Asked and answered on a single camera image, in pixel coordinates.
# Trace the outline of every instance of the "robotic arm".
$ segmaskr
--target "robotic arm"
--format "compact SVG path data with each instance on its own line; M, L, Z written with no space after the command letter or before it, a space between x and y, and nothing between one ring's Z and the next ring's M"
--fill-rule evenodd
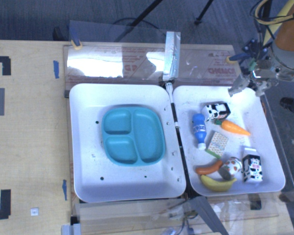
M257 21L266 26L276 24L273 21ZM279 80L294 82L294 4L287 15L277 17L277 21L283 22L276 38L271 44L263 46L256 58L252 58L248 70L242 72L228 90L230 96L246 87L252 88L257 96L261 96L265 90L277 85ZM243 50L248 51L254 42L252 40Z

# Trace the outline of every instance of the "gray carpet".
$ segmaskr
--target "gray carpet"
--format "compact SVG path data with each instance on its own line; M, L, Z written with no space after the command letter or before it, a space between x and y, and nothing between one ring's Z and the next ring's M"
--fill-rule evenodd
M59 27L69 38L70 21L119 25L131 23L154 0L0 0L0 40L52 41L52 32ZM194 24L208 0L163 0L137 27L181 32L182 44L233 45L236 53L251 39L257 38L252 6L259 0L214 0L199 25ZM287 0L273 0L271 14L276 15ZM294 84L280 83L266 93L277 129L274 139L281 145L281 158L290 168L284 191L288 196L290 216L294 222L294 140L284 135L286 126L294 132L294 114L282 109L283 96L294 97Z

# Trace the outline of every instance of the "blue bottle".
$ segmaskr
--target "blue bottle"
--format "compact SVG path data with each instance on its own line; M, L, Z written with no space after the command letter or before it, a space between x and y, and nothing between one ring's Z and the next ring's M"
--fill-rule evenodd
M198 140L198 149L206 149L205 137L207 135L205 116L201 113L193 115L193 132Z

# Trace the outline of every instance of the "white square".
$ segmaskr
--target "white square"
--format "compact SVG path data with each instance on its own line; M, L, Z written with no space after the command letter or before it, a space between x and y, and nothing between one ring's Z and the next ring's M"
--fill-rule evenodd
M30 215L31 216L38 216L39 215L39 208L38 207L31 208L30 209Z

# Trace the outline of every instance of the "white tray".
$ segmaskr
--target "white tray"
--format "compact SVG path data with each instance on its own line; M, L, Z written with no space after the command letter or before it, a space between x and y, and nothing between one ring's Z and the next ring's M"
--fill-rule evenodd
M260 98L256 97L255 92L248 88L230 97L227 89L227 87L179 86L173 91L182 145L193 189L203 196L280 191L285 185L285 176ZM197 140L193 135L192 116L195 113L200 113L206 104L219 101L226 102L231 110L227 119L248 130L251 136L229 133L222 130L220 126L207 122L206 144L209 145L214 131L229 138L225 153L221 158L223 162L231 156L242 159L244 147L257 149L263 171L263 181L258 185L244 182L243 174L237 173L238 180L229 191L214 192L201 183L200 177L195 172L197 166L209 165L216 158L204 150L197 149ZM217 172L208 176L221 179Z
M101 120L112 108L142 106L160 118L166 151L145 166L122 166L106 156ZM74 189L89 203L174 198L186 188L169 95L155 85L78 84L70 91Z

